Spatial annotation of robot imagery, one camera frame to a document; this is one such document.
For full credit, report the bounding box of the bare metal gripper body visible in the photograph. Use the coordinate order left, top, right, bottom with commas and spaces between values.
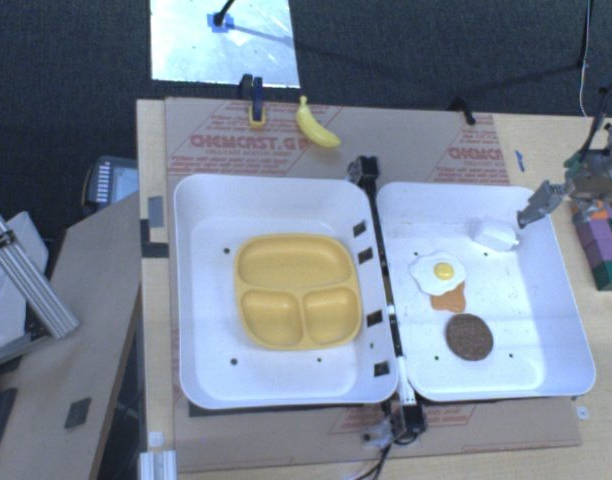
571, 146, 612, 203

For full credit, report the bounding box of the white small carton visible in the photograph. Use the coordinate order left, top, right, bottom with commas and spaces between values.
468, 216, 521, 253

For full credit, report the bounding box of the multicoloured cube block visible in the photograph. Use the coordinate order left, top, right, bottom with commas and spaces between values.
571, 201, 612, 292

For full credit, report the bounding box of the white plastic tray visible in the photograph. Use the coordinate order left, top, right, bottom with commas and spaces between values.
375, 181, 598, 403
173, 172, 401, 410

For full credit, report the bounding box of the white and yellow fried egg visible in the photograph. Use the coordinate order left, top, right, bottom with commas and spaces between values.
408, 250, 468, 297

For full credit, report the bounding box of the orange flat slice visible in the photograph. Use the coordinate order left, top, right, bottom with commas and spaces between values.
429, 282, 468, 315

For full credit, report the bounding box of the brown cardboard board red print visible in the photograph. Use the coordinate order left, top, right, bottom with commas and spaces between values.
163, 96, 585, 474

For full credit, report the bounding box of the brown round patty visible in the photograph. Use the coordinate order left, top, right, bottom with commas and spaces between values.
444, 312, 495, 363

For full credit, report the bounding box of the thin black and white rod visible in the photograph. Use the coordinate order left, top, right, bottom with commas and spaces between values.
364, 181, 413, 405

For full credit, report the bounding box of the yellow banana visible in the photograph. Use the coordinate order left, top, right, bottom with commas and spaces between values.
294, 95, 343, 149

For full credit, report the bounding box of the yellow divided plate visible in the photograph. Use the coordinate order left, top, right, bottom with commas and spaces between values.
233, 232, 365, 353

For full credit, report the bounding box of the black block with thin wires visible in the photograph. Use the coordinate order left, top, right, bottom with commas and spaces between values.
347, 155, 382, 187
385, 400, 430, 445

